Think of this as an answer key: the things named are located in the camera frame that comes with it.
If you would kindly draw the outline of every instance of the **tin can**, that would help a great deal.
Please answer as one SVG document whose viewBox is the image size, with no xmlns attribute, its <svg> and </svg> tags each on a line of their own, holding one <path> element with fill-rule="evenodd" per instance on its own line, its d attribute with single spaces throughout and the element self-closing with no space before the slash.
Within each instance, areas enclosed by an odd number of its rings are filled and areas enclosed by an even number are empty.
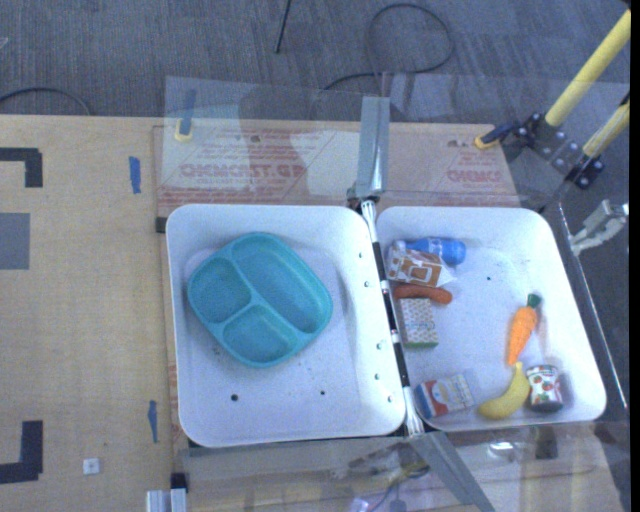
<svg viewBox="0 0 640 512">
<path fill-rule="evenodd" d="M 556 412 L 562 409 L 558 368 L 550 364 L 540 364 L 528 368 L 526 375 L 531 385 L 529 405 L 532 410 Z"/>
</svg>

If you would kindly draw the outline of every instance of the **yellow rod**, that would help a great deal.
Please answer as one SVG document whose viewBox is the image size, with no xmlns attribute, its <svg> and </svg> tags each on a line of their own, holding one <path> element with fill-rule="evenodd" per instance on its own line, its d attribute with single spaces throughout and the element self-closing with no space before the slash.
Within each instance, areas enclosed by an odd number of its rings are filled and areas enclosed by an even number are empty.
<svg viewBox="0 0 640 512">
<path fill-rule="evenodd" d="M 631 100 L 620 105 L 609 120 L 582 147 L 582 152 L 589 158 L 596 158 L 605 148 L 629 126 L 631 117 Z"/>
<path fill-rule="evenodd" d="M 600 46 L 582 66 L 545 116 L 547 124 L 560 126 L 631 37 L 631 9 L 627 9 Z"/>
</svg>

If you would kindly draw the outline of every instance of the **blue divided plate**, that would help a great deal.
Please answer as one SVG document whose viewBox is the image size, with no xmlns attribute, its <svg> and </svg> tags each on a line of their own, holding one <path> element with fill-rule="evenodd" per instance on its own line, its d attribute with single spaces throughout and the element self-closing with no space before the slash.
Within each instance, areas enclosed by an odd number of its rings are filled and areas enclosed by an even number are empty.
<svg viewBox="0 0 640 512">
<path fill-rule="evenodd" d="M 207 258 L 187 296 L 209 332 L 239 361 L 266 368 L 298 353 L 327 326 L 331 295 L 279 238 L 250 233 Z"/>
</svg>

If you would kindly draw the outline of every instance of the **gray square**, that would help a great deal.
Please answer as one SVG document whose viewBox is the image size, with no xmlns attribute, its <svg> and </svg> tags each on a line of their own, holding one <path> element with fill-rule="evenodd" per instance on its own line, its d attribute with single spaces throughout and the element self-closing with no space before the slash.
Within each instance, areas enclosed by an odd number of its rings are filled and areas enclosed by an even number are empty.
<svg viewBox="0 0 640 512">
<path fill-rule="evenodd" d="M 0 270 L 29 269 L 28 213 L 0 213 Z"/>
</svg>

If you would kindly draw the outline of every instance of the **small white square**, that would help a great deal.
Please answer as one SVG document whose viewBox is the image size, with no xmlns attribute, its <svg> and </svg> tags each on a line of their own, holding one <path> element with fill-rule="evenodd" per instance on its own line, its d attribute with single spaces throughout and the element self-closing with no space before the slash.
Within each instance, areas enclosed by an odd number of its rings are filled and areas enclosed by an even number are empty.
<svg viewBox="0 0 640 512">
<path fill-rule="evenodd" d="M 100 473 L 100 459 L 84 459 L 82 472 L 85 475 L 97 475 Z"/>
</svg>

